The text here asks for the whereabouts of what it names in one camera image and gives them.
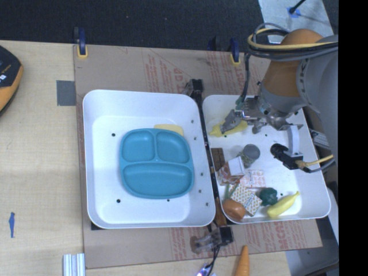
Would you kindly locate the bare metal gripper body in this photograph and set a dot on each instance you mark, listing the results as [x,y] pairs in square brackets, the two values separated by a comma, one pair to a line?
[253,109]

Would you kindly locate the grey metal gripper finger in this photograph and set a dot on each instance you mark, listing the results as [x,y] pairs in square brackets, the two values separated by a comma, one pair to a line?
[259,126]
[233,121]

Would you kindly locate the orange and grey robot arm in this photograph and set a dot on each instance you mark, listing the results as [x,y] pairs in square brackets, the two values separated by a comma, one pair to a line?
[287,76]

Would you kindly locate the yellow squeeze bottle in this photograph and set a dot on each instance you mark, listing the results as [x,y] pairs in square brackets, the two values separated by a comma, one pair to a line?
[215,131]

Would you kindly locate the clear jar with grey lid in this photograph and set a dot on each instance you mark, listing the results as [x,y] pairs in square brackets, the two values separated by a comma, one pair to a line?
[251,152]

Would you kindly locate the thin black rod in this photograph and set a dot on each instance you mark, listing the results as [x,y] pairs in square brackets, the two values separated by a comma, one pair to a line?
[205,142]

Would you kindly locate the brown chocolate bar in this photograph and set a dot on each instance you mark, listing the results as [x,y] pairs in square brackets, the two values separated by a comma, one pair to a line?
[217,157]

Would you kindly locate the small white and brown carton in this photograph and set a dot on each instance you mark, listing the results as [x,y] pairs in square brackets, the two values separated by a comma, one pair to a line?
[236,165]

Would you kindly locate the red and white packet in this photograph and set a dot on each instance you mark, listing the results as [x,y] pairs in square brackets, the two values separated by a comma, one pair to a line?
[254,178]

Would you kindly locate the yellow cheese slice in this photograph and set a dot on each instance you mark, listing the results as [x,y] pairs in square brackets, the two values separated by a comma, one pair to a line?
[172,127]

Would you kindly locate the green broccoli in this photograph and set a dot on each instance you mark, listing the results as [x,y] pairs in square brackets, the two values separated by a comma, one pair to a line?
[268,196]

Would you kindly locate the white plastic tray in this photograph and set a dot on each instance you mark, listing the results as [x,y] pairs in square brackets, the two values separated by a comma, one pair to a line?
[103,154]
[299,185]

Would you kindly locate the orange and white patterned box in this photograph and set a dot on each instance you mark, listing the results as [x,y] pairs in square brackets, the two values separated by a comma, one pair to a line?
[247,200]

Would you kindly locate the yellow banana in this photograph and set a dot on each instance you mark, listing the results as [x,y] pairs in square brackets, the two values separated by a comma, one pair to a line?
[281,206]

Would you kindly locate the orange carrot with green stem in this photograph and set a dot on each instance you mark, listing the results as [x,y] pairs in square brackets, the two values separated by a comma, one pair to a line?
[234,209]

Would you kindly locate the blue divided plate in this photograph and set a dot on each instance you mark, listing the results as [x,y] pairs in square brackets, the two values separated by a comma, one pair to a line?
[156,177]

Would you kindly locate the brown cardboard board red print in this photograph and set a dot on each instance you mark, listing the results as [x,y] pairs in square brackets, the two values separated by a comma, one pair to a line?
[120,68]

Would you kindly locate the plain orange carrot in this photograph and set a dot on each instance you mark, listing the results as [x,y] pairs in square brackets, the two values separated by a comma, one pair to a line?
[243,264]

